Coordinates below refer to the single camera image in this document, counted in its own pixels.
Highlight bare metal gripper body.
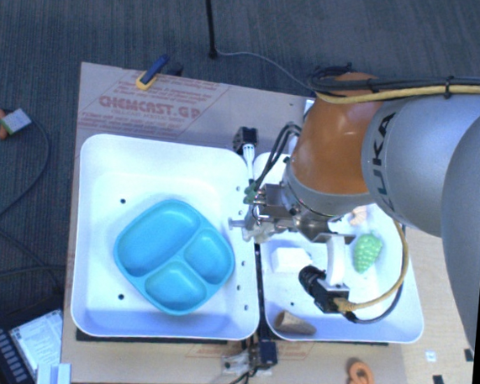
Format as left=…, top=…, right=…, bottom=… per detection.
left=250, top=181, right=360, bottom=247

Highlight white block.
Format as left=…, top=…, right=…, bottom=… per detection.
left=268, top=244, right=314, bottom=277

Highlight thin black and white rod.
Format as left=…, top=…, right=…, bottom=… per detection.
left=224, top=143, right=290, bottom=345

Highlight blue divided plate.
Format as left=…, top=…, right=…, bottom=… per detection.
left=107, top=194, right=241, bottom=322

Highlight pale pink toy food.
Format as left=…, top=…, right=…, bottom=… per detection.
left=348, top=204, right=368, bottom=229

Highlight brown cardboard board, red print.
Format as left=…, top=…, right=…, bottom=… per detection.
left=50, top=61, right=437, bottom=384

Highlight brown cone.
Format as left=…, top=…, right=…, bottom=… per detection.
left=272, top=309, right=319, bottom=338

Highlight green grapes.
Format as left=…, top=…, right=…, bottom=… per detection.
left=351, top=232, right=385, bottom=276

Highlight white plastic tray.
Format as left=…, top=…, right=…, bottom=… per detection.
left=236, top=150, right=440, bottom=354
left=61, top=130, right=277, bottom=353

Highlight orange pretzel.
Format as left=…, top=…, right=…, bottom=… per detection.
left=345, top=357, right=377, bottom=384

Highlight orange sausage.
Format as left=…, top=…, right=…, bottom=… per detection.
left=0, top=108, right=13, bottom=142

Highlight black cylinder on white bracket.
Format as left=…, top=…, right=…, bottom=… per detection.
left=294, top=230, right=356, bottom=317

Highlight black block with thin wires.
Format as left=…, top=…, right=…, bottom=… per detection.
left=246, top=337, right=282, bottom=372
left=232, top=125, right=261, bottom=154

